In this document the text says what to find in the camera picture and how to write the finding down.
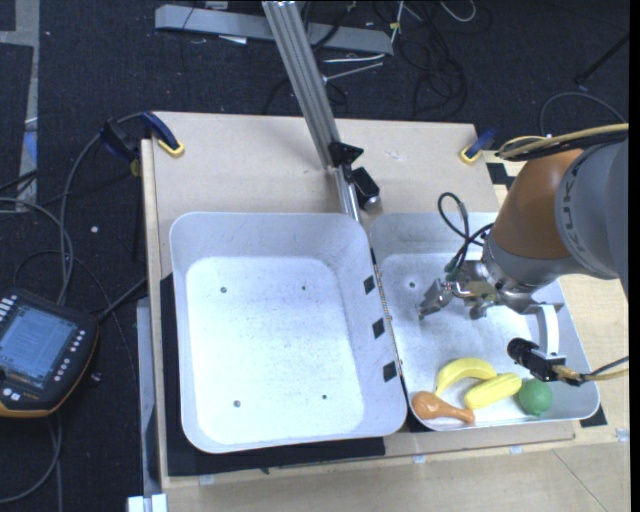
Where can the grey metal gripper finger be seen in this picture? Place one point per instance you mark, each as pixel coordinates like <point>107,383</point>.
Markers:
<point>434,298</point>
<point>477,310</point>

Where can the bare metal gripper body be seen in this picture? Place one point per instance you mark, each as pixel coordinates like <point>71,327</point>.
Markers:
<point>492,291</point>

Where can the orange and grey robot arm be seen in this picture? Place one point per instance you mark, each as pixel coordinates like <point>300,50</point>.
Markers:
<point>540,220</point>

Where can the white plastic tray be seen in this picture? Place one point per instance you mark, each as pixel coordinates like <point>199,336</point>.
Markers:
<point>450,340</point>
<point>275,350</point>

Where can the yellow banana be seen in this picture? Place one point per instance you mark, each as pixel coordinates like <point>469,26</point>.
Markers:
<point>462,370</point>

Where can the yellow corn cob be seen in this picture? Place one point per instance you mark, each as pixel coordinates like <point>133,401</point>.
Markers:
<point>492,391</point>

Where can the green lime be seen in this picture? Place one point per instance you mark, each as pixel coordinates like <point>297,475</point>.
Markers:
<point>535,397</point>

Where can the orange chicken drumstick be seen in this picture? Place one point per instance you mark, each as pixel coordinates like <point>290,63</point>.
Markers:
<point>435,407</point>

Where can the black block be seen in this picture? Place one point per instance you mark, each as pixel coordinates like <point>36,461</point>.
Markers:
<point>365,186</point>

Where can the pale wood board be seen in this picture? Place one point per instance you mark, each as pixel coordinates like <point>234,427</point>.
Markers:
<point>250,170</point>

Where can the black cylinder on white bracket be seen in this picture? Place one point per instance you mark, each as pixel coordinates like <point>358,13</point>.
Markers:
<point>537,361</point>

